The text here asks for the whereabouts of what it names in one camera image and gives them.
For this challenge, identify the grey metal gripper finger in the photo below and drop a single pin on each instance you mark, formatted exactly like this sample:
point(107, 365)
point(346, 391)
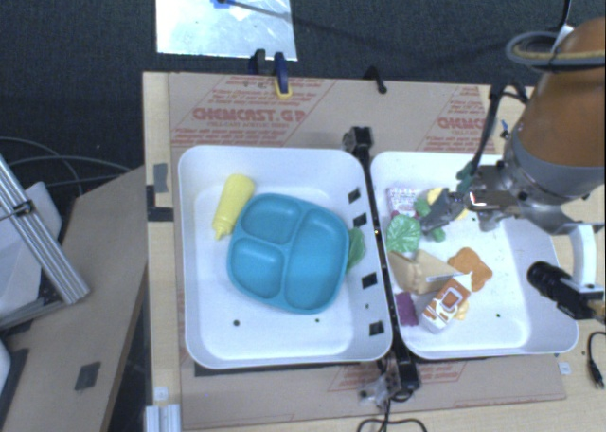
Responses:
point(438, 219)
point(452, 198)

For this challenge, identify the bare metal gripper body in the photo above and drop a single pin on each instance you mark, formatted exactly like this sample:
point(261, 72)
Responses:
point(492, 195)

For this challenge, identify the yellow and green toy vegetable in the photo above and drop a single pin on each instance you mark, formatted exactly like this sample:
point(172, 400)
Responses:
point(438, 194)

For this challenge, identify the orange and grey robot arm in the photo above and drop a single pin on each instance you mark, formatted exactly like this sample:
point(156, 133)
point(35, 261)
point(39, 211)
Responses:
point(556, 136)

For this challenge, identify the green toy lettuce leaf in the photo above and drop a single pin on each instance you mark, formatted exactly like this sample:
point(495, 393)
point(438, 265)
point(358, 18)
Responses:
point(402, 233)
point(357, 247)

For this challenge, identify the pink and white packet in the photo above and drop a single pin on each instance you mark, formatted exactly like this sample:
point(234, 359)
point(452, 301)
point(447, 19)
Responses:
point(400, 200)

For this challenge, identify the thin black and white rod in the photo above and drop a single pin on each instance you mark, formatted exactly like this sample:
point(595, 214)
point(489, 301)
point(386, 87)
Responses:
point(381, 250)

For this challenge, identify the orange and white carton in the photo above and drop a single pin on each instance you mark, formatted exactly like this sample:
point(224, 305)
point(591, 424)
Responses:
point(442, 309)

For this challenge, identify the purple toy grapes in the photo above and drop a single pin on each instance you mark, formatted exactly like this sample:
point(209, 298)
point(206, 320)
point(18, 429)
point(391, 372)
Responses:
point(406, 309)

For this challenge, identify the small yellow toy piece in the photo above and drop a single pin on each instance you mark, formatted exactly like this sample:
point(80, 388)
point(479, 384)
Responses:
point(462, 311)

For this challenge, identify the white plastic tray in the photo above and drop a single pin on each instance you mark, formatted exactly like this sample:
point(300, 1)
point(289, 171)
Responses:
point(284, 340)
point(511, 316)

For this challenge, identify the blue divided plate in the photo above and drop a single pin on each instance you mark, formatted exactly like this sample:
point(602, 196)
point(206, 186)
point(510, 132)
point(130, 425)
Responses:
point(289, 255)

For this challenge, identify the brown cardboard board red print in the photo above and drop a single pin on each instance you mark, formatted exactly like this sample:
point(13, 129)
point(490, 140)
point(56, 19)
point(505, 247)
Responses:
point(308, 103)

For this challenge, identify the yellow squeeze bottle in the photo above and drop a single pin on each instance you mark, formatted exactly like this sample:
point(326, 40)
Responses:
point(232, 198)

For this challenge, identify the black cylinder on white bracket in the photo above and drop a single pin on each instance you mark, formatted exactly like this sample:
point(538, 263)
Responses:
point(551, 281)

